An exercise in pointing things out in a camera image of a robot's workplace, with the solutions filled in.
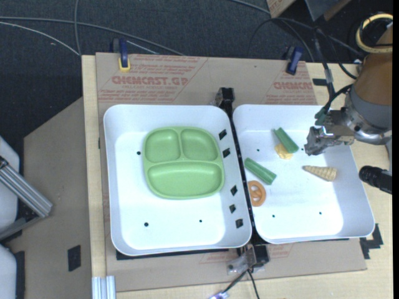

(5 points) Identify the black block with thin wires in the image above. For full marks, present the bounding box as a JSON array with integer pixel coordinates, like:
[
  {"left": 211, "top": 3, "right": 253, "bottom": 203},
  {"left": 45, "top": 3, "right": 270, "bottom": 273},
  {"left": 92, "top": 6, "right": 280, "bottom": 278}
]
[
  {"left": 226, "top": 244, "right": 269, "bottom": 275},
  {"left": 214, "top": 87, "right": 235, "bottom": 109}
]

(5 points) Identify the brown cardboard board red print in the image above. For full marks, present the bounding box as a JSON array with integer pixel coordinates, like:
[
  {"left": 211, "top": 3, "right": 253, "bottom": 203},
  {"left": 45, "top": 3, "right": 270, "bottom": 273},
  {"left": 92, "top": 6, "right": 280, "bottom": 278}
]
[{"left": 95, "top": 52, "right": 368, "bottom": 292}]

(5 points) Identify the black cylinder on white bracket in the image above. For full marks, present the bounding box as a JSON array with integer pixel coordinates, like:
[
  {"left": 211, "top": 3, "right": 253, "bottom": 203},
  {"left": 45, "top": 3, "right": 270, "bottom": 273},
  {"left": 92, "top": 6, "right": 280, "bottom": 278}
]
[{"left": 358, "top": 135, "right": 393, "bottom": 195}]

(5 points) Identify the green divided plate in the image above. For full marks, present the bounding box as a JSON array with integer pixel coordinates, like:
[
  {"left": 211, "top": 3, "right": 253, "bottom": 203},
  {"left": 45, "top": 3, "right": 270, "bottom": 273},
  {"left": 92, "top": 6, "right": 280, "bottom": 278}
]
[{"left": 142, "top": 126, "right": 226, "bottom": 201}]

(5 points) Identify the orange pretzel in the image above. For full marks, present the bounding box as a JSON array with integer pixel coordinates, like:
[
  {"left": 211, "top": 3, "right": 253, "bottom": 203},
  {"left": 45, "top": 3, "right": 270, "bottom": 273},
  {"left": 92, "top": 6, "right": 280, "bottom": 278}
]
[{"left": 247, "top": 180, "right": 267, "bottom": 207}]

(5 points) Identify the white plastic tray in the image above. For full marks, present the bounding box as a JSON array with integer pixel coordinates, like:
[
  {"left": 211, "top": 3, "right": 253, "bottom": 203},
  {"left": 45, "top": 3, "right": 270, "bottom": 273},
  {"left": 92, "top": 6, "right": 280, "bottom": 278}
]
[
  {"left": 102, "top": 103, "right": 253, "bottom": 257},
  {"left": 232, "top": 103, "right": 376, "bottom": 245}
]

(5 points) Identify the green celery stick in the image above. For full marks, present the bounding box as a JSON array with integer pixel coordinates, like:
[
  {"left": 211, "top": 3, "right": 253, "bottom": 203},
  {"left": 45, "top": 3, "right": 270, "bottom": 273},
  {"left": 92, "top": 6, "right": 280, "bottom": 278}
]
[
  {"left": 244, "top": 157, "right": 277, "bottom": 186},
  {"left": 273, "top": 127, "right": 299, "bottom": 154}
]

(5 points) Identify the yellow toy food piece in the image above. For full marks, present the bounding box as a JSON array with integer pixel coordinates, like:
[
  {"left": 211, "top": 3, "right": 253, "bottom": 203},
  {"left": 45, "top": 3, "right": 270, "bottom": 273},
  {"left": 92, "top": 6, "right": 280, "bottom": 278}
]
[{"left": 274, "top": 143, "right": 294, "bottom": 160}]

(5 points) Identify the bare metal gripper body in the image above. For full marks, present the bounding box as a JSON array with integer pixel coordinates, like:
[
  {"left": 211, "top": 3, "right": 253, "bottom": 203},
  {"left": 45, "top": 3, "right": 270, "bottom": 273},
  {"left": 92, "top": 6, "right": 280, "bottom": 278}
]
[{"left": 322, "top": 108, "right": 391, "bottom": 146}]

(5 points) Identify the tan ice cream cone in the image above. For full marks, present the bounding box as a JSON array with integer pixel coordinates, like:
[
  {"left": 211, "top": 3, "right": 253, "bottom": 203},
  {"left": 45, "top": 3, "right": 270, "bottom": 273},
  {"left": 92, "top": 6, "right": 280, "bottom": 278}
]
[{"left": 302, "top": 164, "right": 338, "bottom": 183}]

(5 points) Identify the thin black rod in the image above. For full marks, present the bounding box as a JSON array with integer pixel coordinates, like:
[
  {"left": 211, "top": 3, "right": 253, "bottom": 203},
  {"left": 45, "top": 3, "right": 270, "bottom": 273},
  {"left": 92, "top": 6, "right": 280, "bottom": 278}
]
[{"left": 228, "top": 105, "right": 257, "bottom": 246}]

